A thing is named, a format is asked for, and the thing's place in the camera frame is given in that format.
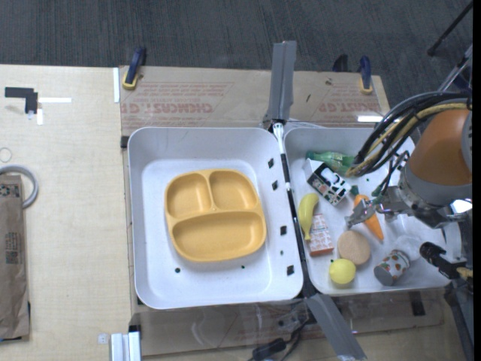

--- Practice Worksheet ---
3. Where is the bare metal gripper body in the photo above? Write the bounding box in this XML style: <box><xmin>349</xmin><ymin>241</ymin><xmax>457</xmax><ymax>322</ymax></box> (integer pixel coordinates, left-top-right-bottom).
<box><xmin>374</xmin><ymin>185</ymin><xmax>473</xmax><ymax>229</ymax></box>

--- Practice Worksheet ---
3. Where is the orange carrot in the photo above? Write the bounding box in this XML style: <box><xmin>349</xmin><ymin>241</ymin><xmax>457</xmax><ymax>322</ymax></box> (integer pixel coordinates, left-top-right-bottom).
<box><xmin>350</xmin><ymin>185</ymin><xmax>386</xmax><ymax>242</ymax></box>

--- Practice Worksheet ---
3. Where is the tan round biscuit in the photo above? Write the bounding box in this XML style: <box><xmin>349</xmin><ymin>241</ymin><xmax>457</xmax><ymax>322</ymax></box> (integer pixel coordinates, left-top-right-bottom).
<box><xmin>337</xmin><ymin>229</ymin><xmax>372</xmax><ymax>266</ymax></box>

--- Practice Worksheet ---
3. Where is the white carton with black print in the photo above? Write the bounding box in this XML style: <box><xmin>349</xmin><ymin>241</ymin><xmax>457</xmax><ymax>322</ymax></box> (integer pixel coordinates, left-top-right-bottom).
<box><xmin>302</xmin><ymin>158</ymin><xmax>352</xmax><ymax>208</ymax></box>

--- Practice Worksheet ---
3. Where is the orange and white carton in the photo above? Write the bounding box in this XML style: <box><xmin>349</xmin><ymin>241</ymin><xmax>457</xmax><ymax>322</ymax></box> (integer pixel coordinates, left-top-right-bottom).
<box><xmin>305</xmin><ymin>213</ymin><xmax>335</xmax><ymax>257</ymax></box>

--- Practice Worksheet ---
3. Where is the yellow banana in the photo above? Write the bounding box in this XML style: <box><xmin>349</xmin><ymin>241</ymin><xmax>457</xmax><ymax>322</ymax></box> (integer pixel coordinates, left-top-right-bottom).
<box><xmin>297</xmin><ymin>193</ymin><xmax>320</xmax><ymax>242</ymax></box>

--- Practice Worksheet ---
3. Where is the yellow lemon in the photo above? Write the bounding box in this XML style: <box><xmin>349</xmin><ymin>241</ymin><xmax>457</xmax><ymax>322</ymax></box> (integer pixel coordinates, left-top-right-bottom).
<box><xmin>328</xmin><ymin>257</ymin><xmax>357</xmax><ymax>287</ymax></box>

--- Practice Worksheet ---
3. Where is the green plastic bottle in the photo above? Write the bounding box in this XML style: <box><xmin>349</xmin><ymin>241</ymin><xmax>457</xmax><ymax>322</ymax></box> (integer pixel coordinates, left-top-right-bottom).
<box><xmin>305</xmin><ymin>150</ymin><xmax>357</xmax><ymax>177</ymax></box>

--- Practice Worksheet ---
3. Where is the white can with fruit print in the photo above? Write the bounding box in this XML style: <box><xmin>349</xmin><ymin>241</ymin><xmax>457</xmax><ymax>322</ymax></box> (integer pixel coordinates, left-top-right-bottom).
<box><xmin>373</xmin><ymin>249</ymin><xmax>411</xmax><ymax>287</ymax></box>

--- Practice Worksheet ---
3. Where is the white plastic tray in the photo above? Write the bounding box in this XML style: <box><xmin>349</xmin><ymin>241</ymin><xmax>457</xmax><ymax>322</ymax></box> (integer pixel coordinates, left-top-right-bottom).
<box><xmin>283</xmin><ymin>126</ymin><xmax>462</xmax><ymax>298</ymax></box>
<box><xmin>126</xmin><ymin>126</ymin><xmax>304</xmax><ymax>311</ymax></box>

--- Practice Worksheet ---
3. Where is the yellow divided plate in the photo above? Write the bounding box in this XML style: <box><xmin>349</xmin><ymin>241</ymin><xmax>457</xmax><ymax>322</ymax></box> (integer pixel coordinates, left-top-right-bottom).
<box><xmin>163</xmin><ymin>168</ymin><xmax>268</xmax><ymax>264</ymax></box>

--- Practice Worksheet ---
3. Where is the brown cardboard board red print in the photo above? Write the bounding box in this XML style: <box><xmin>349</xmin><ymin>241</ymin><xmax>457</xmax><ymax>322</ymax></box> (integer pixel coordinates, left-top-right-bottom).
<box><xmin>119</xmin><ymin>65</ymin><xmax>445</xmax><ymax>356</ymax></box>

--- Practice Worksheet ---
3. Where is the brown paper bag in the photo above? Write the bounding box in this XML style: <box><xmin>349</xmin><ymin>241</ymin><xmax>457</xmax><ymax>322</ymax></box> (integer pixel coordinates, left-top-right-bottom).
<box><xmin>0</xmin><ymin>174</ymin><xmax>32</xmax><ymax>341</ymax></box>

